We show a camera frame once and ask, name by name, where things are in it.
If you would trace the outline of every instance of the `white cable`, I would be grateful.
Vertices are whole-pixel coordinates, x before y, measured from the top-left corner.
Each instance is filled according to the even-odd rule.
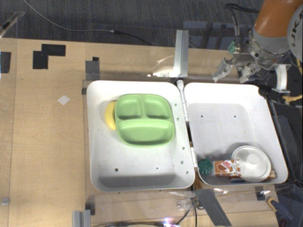
[[[110,32],[110,33],[114,33],[114,30],[107,30],[107,29],[91,29],[91,30],[77,30],[77,29],[70,29],[70,28],[65,28],[59,24],[56,24],[55,22],[49,20],[47,17],[45,17],[44,15],[42,15],[41,13],[39,13],[32,5],[30,5],[26,0],[23,0],[35,13],[37,13],[38,15],[40,15],[42,18],[44,18],[46,21],[50,22],[51,24],[68,30],[68,31],[72,31],[72,32],[94,32],[94,31],[100,31],[100,32]]]

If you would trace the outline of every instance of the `dark floor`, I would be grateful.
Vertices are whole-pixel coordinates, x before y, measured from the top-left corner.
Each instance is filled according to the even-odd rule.
[[[233,40],[233,24],[226,3],[260,9],[263,0],[26,0],[49,20],[68,29],[117,29],[129,33],[155,46],[174,46],[177,29],[187,29],[190,47],[226,50]],[[115,44],[146,44],[129,35],[108,32],[71,32],[46,21],[22,0],[0,0],[0,24],[14,12],[25,11],[18,23],[18,34],[12,30],[8,36],[18,38],[48,39]],[[241,36],[253,25],[256,15],[235,11]],[[292,67],[289,87],[302,93],[302,77]],[[302,180],[302,115],[297,109],[277,106],[291,127],[296,146],[289,150],[301,156],[291,159],[296,167],[296,177]]]

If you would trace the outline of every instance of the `tool with yellow handle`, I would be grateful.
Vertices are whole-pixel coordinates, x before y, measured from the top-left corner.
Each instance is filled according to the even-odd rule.
[[[116,130],[115,107],[117,101],[110,102],[105,110],[105,123],[112,130]]]

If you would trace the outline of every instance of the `green divided plate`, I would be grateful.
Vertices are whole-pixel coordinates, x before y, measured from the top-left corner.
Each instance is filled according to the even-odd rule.
[[[129,146],[161,146],[175,137],[175,124],[168,101],[154,94],[121,96],[115,108],[116,130]]]

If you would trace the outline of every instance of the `yellow cable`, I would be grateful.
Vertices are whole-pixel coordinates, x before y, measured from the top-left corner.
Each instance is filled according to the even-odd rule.
[[[285,102],[290,103],[301,99],[302,94],[299,96],[282,96],[282,98],[285,100]]]
[[[299,61],[298,58],[296,59],[296,61],[297,61],[297,66],[298,66],[299,72],[300,72],[301,75],[302,75],[302,66],[301,66],[301,64],[300,64],[300,61]]]

